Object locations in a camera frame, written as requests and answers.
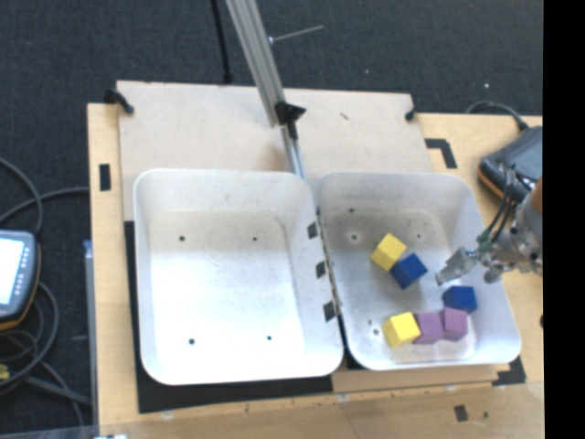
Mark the yellow cube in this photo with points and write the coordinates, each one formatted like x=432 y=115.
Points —
x=400 y=328
x=387 y=249

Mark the blue cube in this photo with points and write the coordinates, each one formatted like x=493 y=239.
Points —
x=408 y=270
x=459 y=298

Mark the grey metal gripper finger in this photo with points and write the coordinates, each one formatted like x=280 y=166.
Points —
x=493 y=274
x=454 y=265

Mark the white plastic tray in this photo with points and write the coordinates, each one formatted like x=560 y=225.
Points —
x=365 y=300
x=228 y=281

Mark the purple cube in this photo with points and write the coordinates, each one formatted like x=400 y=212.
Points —
x=429 y=328
x=454 y=324

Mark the pale wood board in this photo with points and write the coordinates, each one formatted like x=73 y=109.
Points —
x=205 y=126

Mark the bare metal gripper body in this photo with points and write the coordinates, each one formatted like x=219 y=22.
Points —
x=521 y=252

